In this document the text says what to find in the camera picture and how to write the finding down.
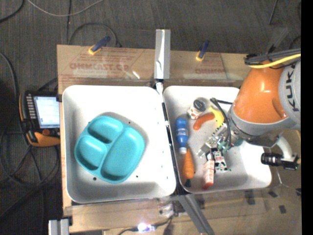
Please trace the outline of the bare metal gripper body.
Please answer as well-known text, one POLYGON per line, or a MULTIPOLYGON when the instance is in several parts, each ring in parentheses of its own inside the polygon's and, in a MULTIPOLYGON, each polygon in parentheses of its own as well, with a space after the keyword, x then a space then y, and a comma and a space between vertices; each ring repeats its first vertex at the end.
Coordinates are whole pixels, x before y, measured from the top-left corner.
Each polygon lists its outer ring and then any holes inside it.
POLYGON ((213 150, 217 149, 222 154, 233 147, 242 145, 243 139, 239 138, 235 131, 232 131, 226 123, 218 127, 204 143, 204 146, 213 150))

